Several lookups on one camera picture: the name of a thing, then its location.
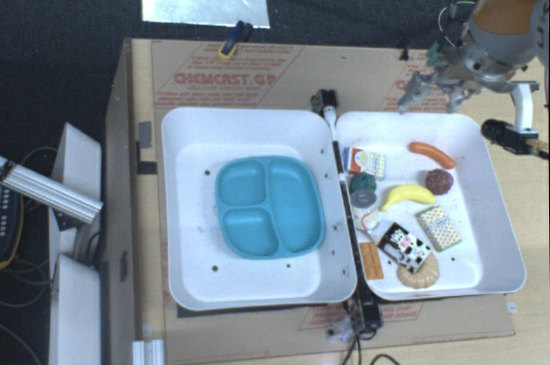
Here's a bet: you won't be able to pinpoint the black and white cow carton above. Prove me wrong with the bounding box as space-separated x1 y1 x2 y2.
376 221 433 275

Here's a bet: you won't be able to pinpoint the green broccoli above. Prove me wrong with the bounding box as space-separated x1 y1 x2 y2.
348 171 378 197

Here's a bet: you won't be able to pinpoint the dark red grapes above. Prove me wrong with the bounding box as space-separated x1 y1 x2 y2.
425 167 455 197

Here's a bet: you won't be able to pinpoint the brown cardboard board, red print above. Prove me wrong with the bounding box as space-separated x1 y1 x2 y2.
150 40 516 356

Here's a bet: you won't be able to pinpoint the white plastic tray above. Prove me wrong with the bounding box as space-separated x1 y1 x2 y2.
334 110 528 301
160 106 359 312

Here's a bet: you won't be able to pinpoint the black cylinder on white bracket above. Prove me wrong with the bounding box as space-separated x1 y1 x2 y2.
480 81 541 156

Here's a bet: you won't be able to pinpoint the yellow banana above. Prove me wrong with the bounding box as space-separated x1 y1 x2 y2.
379 183 437 213

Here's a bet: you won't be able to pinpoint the blue divided plate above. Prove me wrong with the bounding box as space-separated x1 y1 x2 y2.
214 155 327 261

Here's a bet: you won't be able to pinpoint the orange biscuit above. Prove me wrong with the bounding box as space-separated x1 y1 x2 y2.
358 241 385 282

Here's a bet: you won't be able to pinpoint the black block with thin wires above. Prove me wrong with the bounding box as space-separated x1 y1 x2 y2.
357 293 384 331
310 88 341 114

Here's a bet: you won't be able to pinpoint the orange sausage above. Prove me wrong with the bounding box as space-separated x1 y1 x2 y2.
407 141 457 171

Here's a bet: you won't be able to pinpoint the thin black and white rod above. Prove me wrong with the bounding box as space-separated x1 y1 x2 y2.
325 105 367 305

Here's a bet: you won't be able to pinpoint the small white can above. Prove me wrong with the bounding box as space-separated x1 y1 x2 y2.
349 188 382 233

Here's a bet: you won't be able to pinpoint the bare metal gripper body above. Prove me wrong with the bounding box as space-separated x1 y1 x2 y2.
432 41 517 99

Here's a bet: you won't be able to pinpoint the red white yellow carton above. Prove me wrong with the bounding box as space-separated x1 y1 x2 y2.
343 145 388 181

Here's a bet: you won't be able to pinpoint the yellow patterned packet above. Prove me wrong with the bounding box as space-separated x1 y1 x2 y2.
414 204 463 253

